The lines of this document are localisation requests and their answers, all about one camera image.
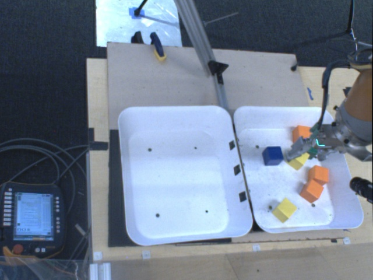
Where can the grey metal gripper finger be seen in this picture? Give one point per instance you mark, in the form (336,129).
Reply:
(295,150)

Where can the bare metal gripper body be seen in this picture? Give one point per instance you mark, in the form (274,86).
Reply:
(335,140)

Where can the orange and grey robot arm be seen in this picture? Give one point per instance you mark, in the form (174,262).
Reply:
(361,98)

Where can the yellow cube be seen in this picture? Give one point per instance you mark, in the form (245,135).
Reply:
(285,210)
(298,162)

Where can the orange cube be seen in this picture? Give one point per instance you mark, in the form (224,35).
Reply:
(301,131)
(319,174)
(311,190)

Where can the blue cube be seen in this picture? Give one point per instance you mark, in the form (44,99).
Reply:
(272,155)

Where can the white plastic tray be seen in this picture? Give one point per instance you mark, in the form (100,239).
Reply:
(175,179)
(268,185)

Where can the brown cardboard board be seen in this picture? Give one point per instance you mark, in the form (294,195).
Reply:
(163,80)

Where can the black cylinder on white bracket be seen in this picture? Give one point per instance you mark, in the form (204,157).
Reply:
(361,187)

